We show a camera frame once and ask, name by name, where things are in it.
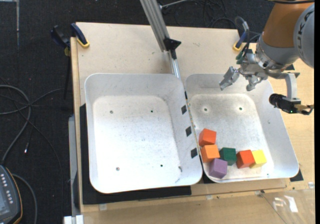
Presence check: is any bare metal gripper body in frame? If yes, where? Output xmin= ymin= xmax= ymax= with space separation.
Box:
xmin=238 ymin=52 xmax=284 ymax=80

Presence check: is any white plastic tray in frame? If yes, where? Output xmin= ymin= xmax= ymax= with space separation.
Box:
xmin=184 ymin=73 xmax=300 ymax=184
xmin=84 ymin=73 xmax=204 ymax=194

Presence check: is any thin black and white rod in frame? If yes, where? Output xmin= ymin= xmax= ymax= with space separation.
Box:
xmin=170 ymin=51 xmax=202 ymax=155

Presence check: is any red-orange cube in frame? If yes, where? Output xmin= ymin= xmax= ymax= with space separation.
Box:
xmin=198 ymin=128 xmax=218 ymax=147
xmin=235 ymin=149 xmax=256 ymax=169

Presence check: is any yellow cube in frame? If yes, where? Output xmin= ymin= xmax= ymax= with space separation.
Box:
xmin=250 ymin=149 xmax=268 ymax=169

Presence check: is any green cube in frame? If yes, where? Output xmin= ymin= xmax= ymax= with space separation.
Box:
xmin=219 ymin=147 xmax=238 ymax=166

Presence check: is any orange cube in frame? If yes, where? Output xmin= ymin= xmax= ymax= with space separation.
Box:
xmin=200 ymin=144 xmax=221 ymax=163

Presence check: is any purple cube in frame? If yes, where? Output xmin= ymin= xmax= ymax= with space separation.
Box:
xmin=208 ymin=158 xmax=229 ymax=179

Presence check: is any pale wood board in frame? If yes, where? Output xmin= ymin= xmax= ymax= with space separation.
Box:
xmin=74 ymin=22 xmax=315 ymax=213

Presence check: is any black cylinder on white bracket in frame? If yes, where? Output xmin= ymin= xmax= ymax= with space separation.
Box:
xmin=269 ymin=72 xmax=302 ymax=114

